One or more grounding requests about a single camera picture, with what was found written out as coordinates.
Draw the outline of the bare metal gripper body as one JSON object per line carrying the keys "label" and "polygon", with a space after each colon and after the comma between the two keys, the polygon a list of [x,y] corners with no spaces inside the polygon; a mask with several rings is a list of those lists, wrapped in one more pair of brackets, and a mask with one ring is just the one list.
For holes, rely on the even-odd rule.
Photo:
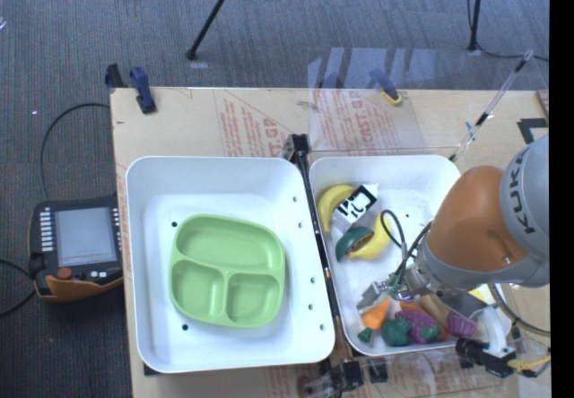
{"label": "bare metal gripper body", "polygon": [[422,266],[401,268],[389,275],[389,296],[394,300],[413,300],[439,291],[432,273]]}

